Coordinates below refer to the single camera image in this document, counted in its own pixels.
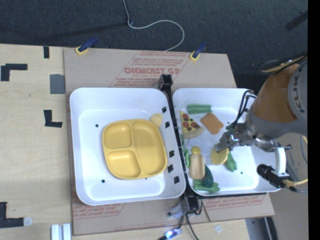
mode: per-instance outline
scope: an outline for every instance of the yellow divided plate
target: yellow divided plate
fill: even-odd
[[[162,173],[167,154],[161,133],[149,120],[130,119],[108,124],[102,145],[110,172],[120,179],[141,179]]]

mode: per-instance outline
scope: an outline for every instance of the wooden table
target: wooden table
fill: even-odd
[[[66,97],[50,93],[50,75],[64,75],[62,47],[0,44],[0,65],[27,64],[0,82],[0,202],[7,218],[32,225],[1,228],[0,239],[49,239],[53,224],[72,223]],[[44,110],[62,127],[45,127]],[[194,224],[199,239],[249,240],[244,219]],[[72,239],[159,239],[172,227],[73,236]],[[175,239],[194,239],[189,226]]]

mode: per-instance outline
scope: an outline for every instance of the cardboard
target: cardboard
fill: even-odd
[[[166,209],[176,206],[179,198],[89,206],[75,191],[70,94],[82,87],[146,87],[157,85],[161,74],[173,78],[172,91],[179,88],[236,88],[226,54],[202,53],[197,61],[188,52],[89,49],[78,55],[64,48],[64,71],[69,159],[72,188],[73,234],[176,226],[167,219]],[[191,223],[216,222],[274,215],[269,194],[228,196],[203,200],[204,209]]]

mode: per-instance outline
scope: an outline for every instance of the green toy vegetable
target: green toy vegetable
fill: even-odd
[[[203,182],[201,179],[193,180],[193,188],[197,191],[209,191],[211,194],[214,194],[220,191],[220,188],[218,186],[219,184],[214,182],[211,187],[206,187],[203,185]]]
[[[236,161],[234,160],[231,152],[228,154],[228,158],[227,160],[225,161],[224,163],[225,167],[231,171],[231,172],[234,172],[236,169],[237,169],[237,163]]]
[[[183,136],[183,134],[180,134],[180,141],[181,141],[181,147],[182,147],[182,151],[185,152],[185,138]]]
[[[189,153],[189,149],[186,149],[186,150],[185,150],[184,156],[185,156],[185,166],[186,166],[187,168],[189,168],[189,166],[190,166],[190,160],[189,160],[190,153]]]
[[[214,184],[214,177],[212,176],[212,173],[208,166],[205,165],[205,175],[202,179],[202,185],[206,188],[211,188]]]
[[[189,104],[187,106],[187,112],[189,115],[193,115],[193,114],[209,113],[209,112],[212,112],[212,110],[211,110],[211,105]]]

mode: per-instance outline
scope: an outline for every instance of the black cable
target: black cable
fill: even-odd
[[[192,226],[191,226],[191,224],[190,224],[189,217],[188,217],[188,214],[187,214],[187,213],[185,214],[185,217],[186,217],[186,221],[187,221],[188,224],[189,224],[189,227],[190,227],[190,229],[191,229],[191,232],[192,232],[194,238],[195,238],[196,240],[199,240],[199,238],[197,237],[196,233],[194,232],[194,230],[193,230],[193,228],[192,228]]]
[[[201,200],[201,205],[200,205],[200,209],[199,209],[199,212],[194,212],[195,213],[195,215],[200,215],[201,214],[201,212],[202,212],[202,209],[203,209],[203,207],[204,207],[204,203],[202,202],[202,200]]]
[[[178,227],[175,227],[174,229],[172,229],[172,231],[173,230],[178,230],[178,229],[180,229],[182,227],[182,225],[184,224],[184,217],[185,217],[184,215],[181,216],[179,224],[178,224]],[[166,235],[164,235],[161,238],[159,238],[158,240],[168,240],[168,238],[167,238]]]
[[[246,111],[249,98],[254,98],[254,99],[256,98],[256,96],[251,95],[251,94],[246,95],[248,92],[250,92],[250,90],[246,90],[243,93],[242,99],[241,99],[241,103],[240,103],[240,107],[239,107],[239,111],[238,111],[238,115],[236,116],[236,119],[229,125],[229,127],[230,126],[234,127],[237,124],[238,120],[243,115],[243,113]]]
[[[296,189],[296,188],[293,187],[293,186],[290,186],[289,189],[290,189],[292,192],[296,192],[296,193],[302,193],[302,194],[308,193],[308,190],[298,190],[298,189]]]
[[[285,70],[286,68],[292,66],[293,64],[297,64],[297,63],[303,61],[303,60],[304,60],[305,58],[307,58],[307,57],[308,57],[308,55],[305,55],[305,56],[303,56],[302,58],[298,59],[297,61],[294,61],[294,62],[292,62],[292,63],[289,63],[288,65],[286,65],[286,66],[284,66],[283,68],[279,69],[279,70],[276,71],[275,73],[271,73],[270,75],[279,74],[281,71],[283,71],[283,70]]]

